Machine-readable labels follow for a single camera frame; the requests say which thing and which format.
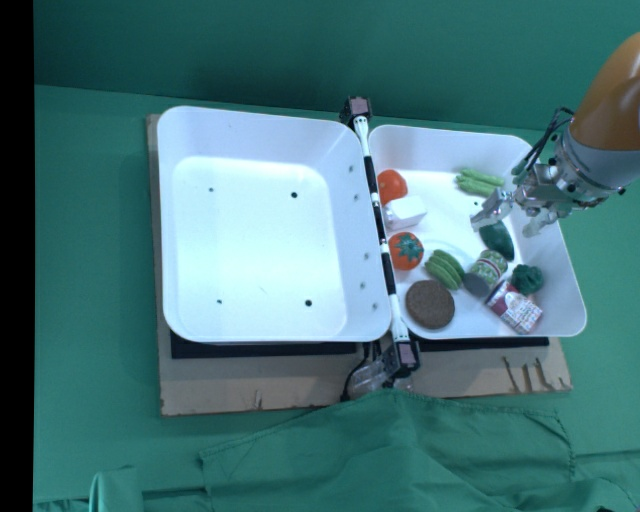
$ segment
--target cardboard base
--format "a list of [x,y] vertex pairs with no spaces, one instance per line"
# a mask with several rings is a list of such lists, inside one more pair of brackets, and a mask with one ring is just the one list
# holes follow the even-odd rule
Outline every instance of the cardboard base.
[[[158,370],[163,416],[323,407],[340,400],[349,372],[362,359],[359,344],[293,349],[288,355],[204,354],[207,345],[176,349],[162,310],[160,203],[155,125],[147,117],[155,262]],[[437,340],[421,343],[422,366],[411,377],[413,392],[439,398],[511,393],[565,392],[571,378],[557,338]]]

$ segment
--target cable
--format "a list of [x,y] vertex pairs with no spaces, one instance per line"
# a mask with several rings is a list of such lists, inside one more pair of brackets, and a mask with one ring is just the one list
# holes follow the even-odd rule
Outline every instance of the cable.
[[561,113],[569,114],[569,116],[573,116],[574,114],[573,110],[568,109],[567,107],[558,107],[557,109],[555,109],[555,111],[553,112],[553,117],[551,118],[551,121],[549,122],[549,125],[547,126],[544,134],[542,135],[542,137],[540,137],[540,140],[538,140],[538,142],[533,145],[529,153],[527,153],[527,155],[523,158],[523,160],[527,162],[527,165],[525,167],[527,171],[529,171],[533,164],[535,164],[538,160],[538,157],[546,146],[549,137],[551,137],[551,134],[557,131],[562,125],[571,121],[571,117],[558,121]]
[[349,372],[349,375],[347,375],[347,378],[344,382],[344,387],[342,388],[342,394],[340,395],[341,402],[347,402],[351,400],[351,397],[349,396],[349,391],[348,391],[349,381],[351,380],[351,377],[353,377],[353,374],[356,373],[360,368],[362,368],[365,365],[365,363],[367,362],[367,359],[369,359],[370,351],[371,351],[371,343],[363,343],[362,352],[364,353],[364,357],[362,358],[362,361],[358,363],[358,366],[356,366],[353,370],[351,370]]
[[380,340],[376,340],[373,342],[373,350],[371,352],[372,352],[371,358],[374,361],[382,355],[382,348],[380,348]]

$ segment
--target green backdrop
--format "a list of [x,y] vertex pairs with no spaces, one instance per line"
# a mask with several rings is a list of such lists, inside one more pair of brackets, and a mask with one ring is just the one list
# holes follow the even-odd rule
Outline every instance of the green backdrop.
[[35,82],[540,129],[638,0],[34,0]]

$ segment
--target toy tomato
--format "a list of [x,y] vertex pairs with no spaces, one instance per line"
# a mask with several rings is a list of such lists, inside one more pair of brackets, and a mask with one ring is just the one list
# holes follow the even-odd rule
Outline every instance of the toy tomato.
[[403,231],[389,239],[391,263],[398,270],[416,268],[424,256],[424,247],[416,235]]
[[387,169],[378,174],[378,194],[383,206],[389,201],[406,196],[407,192],[407,182],[398,171]]

